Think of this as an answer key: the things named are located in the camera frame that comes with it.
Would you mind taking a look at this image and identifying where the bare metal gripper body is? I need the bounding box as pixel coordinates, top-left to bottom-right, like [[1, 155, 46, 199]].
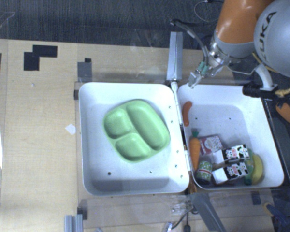
[[203, 43, 240, 79]]

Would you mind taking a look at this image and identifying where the red sausage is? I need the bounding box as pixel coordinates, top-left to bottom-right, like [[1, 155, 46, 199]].
[[182, 101, 193, 127]]

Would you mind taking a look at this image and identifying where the white plastic tray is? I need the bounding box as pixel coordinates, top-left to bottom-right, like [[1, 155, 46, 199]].
[[78, 82, 190, 197], [177, 83, 285, 191]]

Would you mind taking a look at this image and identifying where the green divided plate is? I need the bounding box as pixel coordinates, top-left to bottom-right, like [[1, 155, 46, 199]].
[[103, 99, 171, 164]]

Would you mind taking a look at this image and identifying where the red and white carton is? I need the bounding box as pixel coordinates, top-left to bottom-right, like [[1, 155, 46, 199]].
[[198, 134, 224, 156]]

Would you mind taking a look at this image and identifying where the orange carrot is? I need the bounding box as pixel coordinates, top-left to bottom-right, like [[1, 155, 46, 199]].
[[188, 129, 202, 172]]

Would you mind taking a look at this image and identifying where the cow print carton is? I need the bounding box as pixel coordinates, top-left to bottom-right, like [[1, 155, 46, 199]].
[[212, 162, 249, 186], [212, 144, 253, 164]]

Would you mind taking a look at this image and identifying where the green and white can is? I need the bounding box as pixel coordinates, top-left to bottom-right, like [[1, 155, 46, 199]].
[[195, 160, 213, 185]]

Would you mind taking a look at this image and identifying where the yellow banana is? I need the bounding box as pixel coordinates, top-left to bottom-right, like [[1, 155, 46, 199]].
[[250, 153, 264, 185]]

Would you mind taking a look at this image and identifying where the black cylinder on white bracket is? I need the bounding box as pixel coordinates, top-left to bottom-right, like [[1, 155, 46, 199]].
[[242, 63, 279, 99]]

